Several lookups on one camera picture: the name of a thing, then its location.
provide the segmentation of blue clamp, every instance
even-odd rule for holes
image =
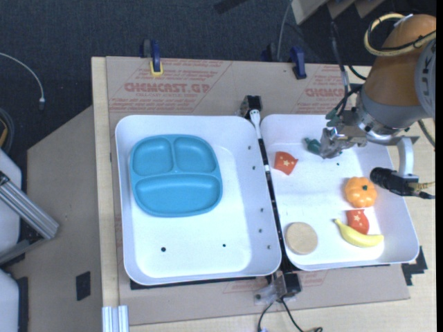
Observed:
[[[289,55],[291,57],[291,61],[295,64],[292,68],[294,75],[297,79],[306,79],[305,72],[305,53],[302,48],[294,46],[289,51]]]
[[[144,39],[140,46],[140,57],[146,58],[148,54],[151,55],[150,62],[151,74],[153,76],[160,76],[163,74],[163,65],[160,60],[160,47],[155,39]]]

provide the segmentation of yellow banana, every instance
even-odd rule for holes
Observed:
[[[381,234],[378,235],[365,235],[361,234],[357,230],[354,230],[348,225],[345,225],[340,220],[335,219],[335,224],[338,225],[340,229],[341,236],[347,242],[351,243],[354,246],[358,247],[373,247],[378,245],[384,240],[384,236]]]

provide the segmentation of green object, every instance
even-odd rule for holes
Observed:
[[[313,154],[320,154],[320,142],[317,139],[309,139],[305,138],[305,142],[307,143],[307,149]]]

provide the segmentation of white tray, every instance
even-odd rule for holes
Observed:
[[[297,255],[287,247],[292,264],[303,270],[320,270],[414,260],[419,244],[406,203],[403,197],[380,187],[374,206],[365,208],[365,214],[369,234],[383,234],[384,242],[359,248],[343,240],[333,219],[346,223],[345,211],[355,209],[344,197],[347,179],[369,178],[374,167],[393,167],[387,148],[372,143],[346,149],[333,159],[308,152],[304,139],[319,139],[324,127],[325,116],[270,115],[261,124],[283,232],[291,223],[302,221],[318,235],[318,246],[308,255]],[[289,176],[272,168],[277,151],[298,159]]]
[[[210,212],[165,218],[136,204],[132,147],[146,137],[198,136],[219,162],[223,195]],[[281,250],[253,125],[237,116],[127,116],[116,127],[125,270],[142,285],[273,273]]]

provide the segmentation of black floor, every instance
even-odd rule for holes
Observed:
[[[91,57],[138,56],[145,38],[159,41],[162,57],[259,61],[278,43],[289,0],[0,0],[0,53],[17,58],[42,81],[46,105],[32,75],[0,56],[0,108],[15,124],[10,157],[91,105]],[[354,6],[336,20],[345,64],[371,65],[363,47],[368,24],[387,12],[436,16],[436,0],[386,0],[361,19]],[[335,63],[331,17],[323,6],[297,26],[289,14],[282,59],[300,46],[309,63]]]

